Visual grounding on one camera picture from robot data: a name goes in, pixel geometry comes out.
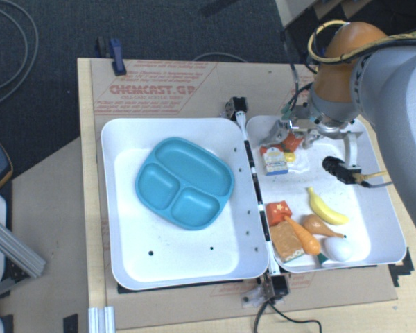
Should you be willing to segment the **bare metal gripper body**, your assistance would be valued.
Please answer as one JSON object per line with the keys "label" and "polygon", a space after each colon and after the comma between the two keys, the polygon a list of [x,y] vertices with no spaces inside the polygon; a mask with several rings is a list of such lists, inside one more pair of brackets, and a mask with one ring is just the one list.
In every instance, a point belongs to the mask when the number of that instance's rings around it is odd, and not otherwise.
{"label": "bare metal gripper body", "polygon": [[282,121],[282,139],[287,139],[291,134],[305,140],[317,137],[340,139],[343,129],[355,118],[356,108],[352,104],[295,106],[288,120]]}

